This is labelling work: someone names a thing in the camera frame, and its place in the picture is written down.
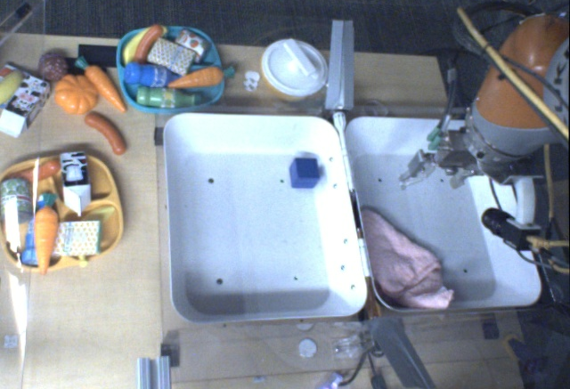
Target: lid handle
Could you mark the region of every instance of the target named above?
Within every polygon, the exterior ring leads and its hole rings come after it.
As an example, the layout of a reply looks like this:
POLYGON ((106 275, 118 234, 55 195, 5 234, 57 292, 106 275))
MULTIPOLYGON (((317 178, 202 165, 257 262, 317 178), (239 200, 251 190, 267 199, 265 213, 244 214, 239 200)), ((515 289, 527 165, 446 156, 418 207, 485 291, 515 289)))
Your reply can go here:
POLYGON ((288 39, 283 45, 285 50, 295 63, 295 65, 303 71, 306 76, 312 76, 316 72, 316 68, 311 63, 309 58, 303 52, 303 49, 295 39, 288 39))

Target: blue cube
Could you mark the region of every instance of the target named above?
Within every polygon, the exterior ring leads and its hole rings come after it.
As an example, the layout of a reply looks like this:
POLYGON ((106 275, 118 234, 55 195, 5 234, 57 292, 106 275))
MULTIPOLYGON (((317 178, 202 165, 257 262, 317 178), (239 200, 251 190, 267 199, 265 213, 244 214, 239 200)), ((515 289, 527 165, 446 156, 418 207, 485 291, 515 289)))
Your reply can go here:
POLYGON ((295 158, 289 167, 293 188, 313 188, 319 182, 319 165, 314 158, 295 158))

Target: wooden table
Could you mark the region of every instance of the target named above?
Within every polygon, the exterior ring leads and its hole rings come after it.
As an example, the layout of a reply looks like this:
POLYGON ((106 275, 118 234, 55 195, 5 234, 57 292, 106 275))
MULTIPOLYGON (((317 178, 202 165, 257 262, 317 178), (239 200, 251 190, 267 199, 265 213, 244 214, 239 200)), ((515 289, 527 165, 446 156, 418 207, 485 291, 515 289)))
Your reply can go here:
MULTIPOLYGON (((16 35, 0 50, 0 62, 11 61, 33 72, 42 52, 75 57, 79 44, 114 46, 117 42, 16 35)), ((223 63, 232 63, 237 73, 227 81, 224 98, 212 111, 257 113, 279 108, 262 86, 253 93, 242 86, 247 70, 259 71, 263 47, 220 45, 218 49, 223 63)), ((357 53, 354 65, 356 104, 380 101, 393 115, 439 116, 445 96, 435 58, 357 53)), ((110 73, 117 79, 115 69, 110 73)), ((100 134, 87 127, 81 117, 64 114, 52 99, 20 138, 0 134, 0 171, 37 155, 68 150, 94 154, 115 176, 125 217, 125 233, 117 248, 84 269, 53 271, 46 276, 20 273, 2 256, 0 301, 12 301, 13 283, 18 285, 18 280, 21 286, 15 291, 28 296, 28 310, 0 318, 0 332, 4 336, 15 334, 19 340, 15 348, 0 350, 0 386, 135 387, 137 358, 158 357, 163 342, 176 342, 184 350, 181 366, 173 369, 173 379, 178 381, 175 387, 180 388, 250 387, 255 381, 264 381, 252 377, 267 375, 275 375, 275 386, 271 387, 313 387, 322 380, 324 371, 353 368, 354 360, 338 361, 332 352, 335 340, 351 334, 342 323, 196 326, 176 315, 165 281, 164 160, 161 148, 154 143, 155 127, 163 126, 165 118, 134 109, 119 114, 103 100, 97 110, 115 122, 125 136, 125 155, 113 155, 100 134), (12 280, 12 291, 9 280, 4 279, 6 274, 12 280), (301 358, 297 350, 299 341, 307 336, 319 347, 311 360, 301 358)), ((469 337, 461 335, 465 334, 461 326, 458 334, 456 342, 462 348, 461 340, 469 337)), ((361 377, 355 384, 367 387, 369 380, 361 377)))

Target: green bottle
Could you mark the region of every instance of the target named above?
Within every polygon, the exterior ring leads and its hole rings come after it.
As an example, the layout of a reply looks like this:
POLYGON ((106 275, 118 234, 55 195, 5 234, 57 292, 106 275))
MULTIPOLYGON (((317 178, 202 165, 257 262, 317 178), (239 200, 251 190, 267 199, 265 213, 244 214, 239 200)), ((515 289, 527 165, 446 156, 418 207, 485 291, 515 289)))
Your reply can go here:
POLYGON ((200 104, 200 93, 189 94, 174 88, 139 86, 136 91, 136 102, 152 108, 187 108, 200 104))

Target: sink basin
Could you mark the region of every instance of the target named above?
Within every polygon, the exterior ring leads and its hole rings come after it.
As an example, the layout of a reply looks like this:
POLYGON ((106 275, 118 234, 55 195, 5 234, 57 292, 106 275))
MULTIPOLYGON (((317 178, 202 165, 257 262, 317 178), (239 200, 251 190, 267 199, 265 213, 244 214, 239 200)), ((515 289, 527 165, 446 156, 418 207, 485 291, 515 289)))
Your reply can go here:
POLYGON ((164 132, 171 295, 194 322, 349 316, 366 283, 336 130, 313 117, 181 114, 164 132), (315 158, 313 188, 292 188, 315 158))
MULTIPOLYGON (((489 179, 474 176, 453 190, 437 169, 402 190, 399 175, 412 156, 427 150, 437 121, 417 118, 356 118, 346 129, 346 145, 361 207, 371 207, 410 239, 431 250, 443 266, 444 285, 455 291, 450 310, 527 306, 541 293, 534 265, 492 235, 481 215, 497 207, 489 179)), ((502 207, 512 215, 510 186, 495 185, 502 207)), ((409 311, 391 305, 396 310, 409 311)))

